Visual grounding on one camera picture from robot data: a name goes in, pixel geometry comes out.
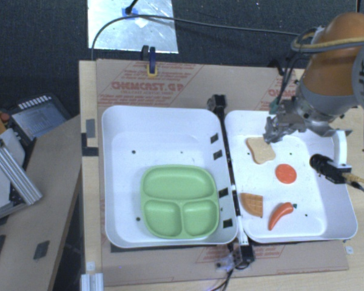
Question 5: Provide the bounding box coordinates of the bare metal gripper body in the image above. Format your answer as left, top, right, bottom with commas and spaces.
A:
272, 99, 333, 135

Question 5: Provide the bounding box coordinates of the tan bread slice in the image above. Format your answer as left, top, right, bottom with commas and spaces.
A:
246, 136, 276, 165

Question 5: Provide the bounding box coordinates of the orange round slice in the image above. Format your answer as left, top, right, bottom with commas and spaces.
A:
275, 163, 298, 185

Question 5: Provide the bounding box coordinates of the thin black and white rod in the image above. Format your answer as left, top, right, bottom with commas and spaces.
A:
218, 107, 246, 245

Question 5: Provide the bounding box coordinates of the brown waffle wedge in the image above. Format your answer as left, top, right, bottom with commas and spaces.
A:
240, 192, 264, 218

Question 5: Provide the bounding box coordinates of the orange carrot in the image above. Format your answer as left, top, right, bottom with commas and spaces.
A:
268, 202, 298, 232

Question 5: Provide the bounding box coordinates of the white plastic tray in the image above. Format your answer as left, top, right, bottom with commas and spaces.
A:
101, 105, 239, 249
224, 110, 359, 244

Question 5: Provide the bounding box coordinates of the brown cardboard board red print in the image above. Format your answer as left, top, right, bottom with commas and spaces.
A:
94, 59, 350, 287

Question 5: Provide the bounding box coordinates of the green divided plate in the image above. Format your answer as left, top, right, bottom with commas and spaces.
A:
140, 165, 220, 239

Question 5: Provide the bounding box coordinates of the black cylinder on white bracket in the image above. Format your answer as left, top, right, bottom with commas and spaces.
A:
309, 130, 352, 185

